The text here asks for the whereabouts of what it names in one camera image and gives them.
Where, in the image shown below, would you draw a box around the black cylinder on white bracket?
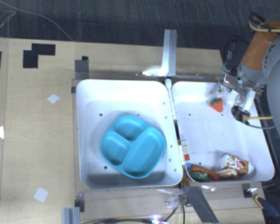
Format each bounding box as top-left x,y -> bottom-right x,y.
231,91 -> 257,124

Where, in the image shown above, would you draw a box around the green grapes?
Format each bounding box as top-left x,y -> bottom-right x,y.
190,171 -> 210,182

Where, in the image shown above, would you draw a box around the white and brown carton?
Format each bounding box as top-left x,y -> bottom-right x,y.
220,154 -> 255,176

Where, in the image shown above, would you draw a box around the white and brown sandwich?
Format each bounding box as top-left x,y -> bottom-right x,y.
216,168 -> 238,180

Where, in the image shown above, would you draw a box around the brown sausage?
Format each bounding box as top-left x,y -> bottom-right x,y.
190,164 -> 221,181

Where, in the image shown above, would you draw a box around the blue divided plate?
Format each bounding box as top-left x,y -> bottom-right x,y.
99,114 -> 167,180

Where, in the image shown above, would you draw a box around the white packet with red print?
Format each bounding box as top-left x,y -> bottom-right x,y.
180,139 -> 191,169

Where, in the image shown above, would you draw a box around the white plastic tray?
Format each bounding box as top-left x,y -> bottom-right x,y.
75,78 -> 184,190
171,80 -> 276,184

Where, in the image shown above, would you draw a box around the orange red strawberry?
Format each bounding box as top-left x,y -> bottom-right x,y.
209,97 -> 224,113

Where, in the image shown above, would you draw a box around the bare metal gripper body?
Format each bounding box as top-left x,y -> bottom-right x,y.
220,71 -> 266,96

